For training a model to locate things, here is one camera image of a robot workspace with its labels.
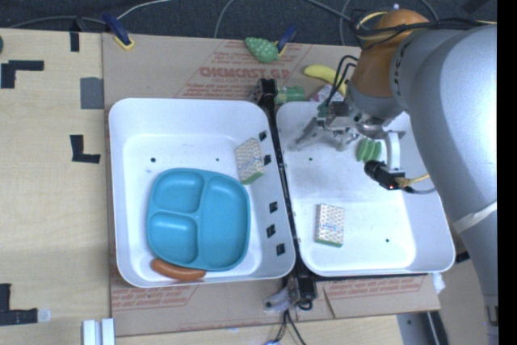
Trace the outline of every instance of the white strip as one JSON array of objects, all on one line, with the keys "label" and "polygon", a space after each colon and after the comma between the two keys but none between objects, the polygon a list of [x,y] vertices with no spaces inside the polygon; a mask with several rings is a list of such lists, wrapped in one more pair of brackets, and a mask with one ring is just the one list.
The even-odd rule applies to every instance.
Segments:
[{"label": "white strip", "polygon": [[489,204],[479,212],[473,212],[471,214],[467,214],[465,217],[462,217],[458,221],[454,223],[454,228],[456,232],[461,233],[466,229],[470,229],[474,227],[477,223],[485,220],[490,214],[496,212],[498,209],[498,201],[495,200],[492,204]]}]

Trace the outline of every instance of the wooden table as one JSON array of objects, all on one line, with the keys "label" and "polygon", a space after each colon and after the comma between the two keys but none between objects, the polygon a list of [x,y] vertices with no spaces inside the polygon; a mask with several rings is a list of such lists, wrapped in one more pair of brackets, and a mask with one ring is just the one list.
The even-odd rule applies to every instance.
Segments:
[{"label": "wooden table", "polygon": [[[103,77],[99,34],[0,29],[0,62],[44,61],[16,72],[0,89],[0,283],[11,309],[49,309],[51,320],[1,326],[0,343],[81,343],[82,321],[110,317],[104,111],[81,109],[81,78]],[[72,162],[70,135],[100,163]],[[383,316],[297,325],[307,344],[401,345],[397,318]],[[116,343],[263,344],[278,326],[117,338]],[[295,344],[291,329],[283,344]]]}]

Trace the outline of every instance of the blue bowl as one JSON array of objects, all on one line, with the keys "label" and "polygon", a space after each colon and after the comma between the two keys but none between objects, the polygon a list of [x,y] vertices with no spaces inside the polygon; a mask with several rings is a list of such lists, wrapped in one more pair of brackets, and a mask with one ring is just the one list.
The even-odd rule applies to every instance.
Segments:
[{"label": "blue bowl", "polygon": [[250,197],[228,175],[192,168],[161,173],[147,210],[147,242],[166,262],[227,271],[246,255]]}]

